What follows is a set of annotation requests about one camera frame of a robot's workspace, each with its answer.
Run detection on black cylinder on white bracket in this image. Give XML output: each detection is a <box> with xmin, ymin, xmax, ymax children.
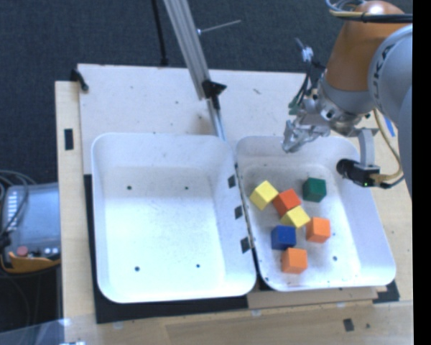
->
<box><xmin>335</xmin><ymin>127</ymin><xmax>381</xmax><ymax>188</ymax></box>

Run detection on yellow cube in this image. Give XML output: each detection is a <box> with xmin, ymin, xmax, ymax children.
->
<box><xmin>249</xmin><ymin>180</ymin><xmax>279</xmax><ymax>212</ymax></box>
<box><xmin>279</xmin><ymin>205</ymin><xmax>312</xmax><ymax>230</ymax></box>

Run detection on white plastic tray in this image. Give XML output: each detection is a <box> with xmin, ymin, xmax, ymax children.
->
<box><xmin>91</xmin><ymin>132</ymin><xmax>258</xmax><ymax>305</ymax></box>
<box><xmin>234</xmin><ymin>134</ymin><xmax>397</xmax><ymax>293</ymax></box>

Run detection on orange cube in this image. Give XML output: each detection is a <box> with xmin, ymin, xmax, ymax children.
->
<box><xmin>280</xmin><ymin>247</ymin><xmax>309</xmax><ymax>275</ymax></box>
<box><xmin>305</xmin><ymin>216</ymin><xmax>332</xmax><ymax>244</ymax></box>

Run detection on red cube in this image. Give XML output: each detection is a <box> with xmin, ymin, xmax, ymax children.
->
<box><xmin>272</xmin><ymin>188</ymin><xmax>303</xmax><ymax>217</ymax></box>

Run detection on green cube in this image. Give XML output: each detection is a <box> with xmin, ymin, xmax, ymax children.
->
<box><xmin>302</xmin><ymin>177</ymin><xmax>328</xmax><ymax>204</ymax></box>

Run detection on blue cube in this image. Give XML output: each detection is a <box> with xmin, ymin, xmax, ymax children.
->
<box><xmin>270</xmin><ymin>224</ymin><xmax>297</xmax><ymax>252</ymax></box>

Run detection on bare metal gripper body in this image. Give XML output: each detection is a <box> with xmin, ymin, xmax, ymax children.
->
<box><xmin>295</xmin><ymin>96</ymin><xmax>364</xmax><ymax>137</ymax></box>

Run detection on pale flat board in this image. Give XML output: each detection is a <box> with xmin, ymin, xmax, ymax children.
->
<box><xmin>77</xmin><ymin>63</ymin><xmax>387</xmax><ymax>311</ymax></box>

